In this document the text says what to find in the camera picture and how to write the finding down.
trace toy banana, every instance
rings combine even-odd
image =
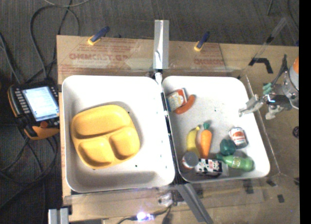
[[[196,148],[195,140],[198,131],[200,130],[200,126],[197,126],[190,130],[187,134],[187,151],[194,152],[198,157],[200,156],[199,151]]]

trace display screen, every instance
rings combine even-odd
[[[36,121],[59,116],[59,107],[48,86],[22,91]]]

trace blue clamp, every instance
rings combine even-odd
[[[201,49],[203,48],[203,44],[208,40],[208,38],[209,38],[209,32],[206,32],[204,36],[202,37],[202,39],[195,44],[194,49],[196,51],[201,51]]]
[[[91,36],[87,41],[90,45],[94,45],[97,42],[99,42],[100,38],[102,36],[105,36],[110,31],[109,26],[106,26],[102,28],[100,31],[98,31],[95,35]]]

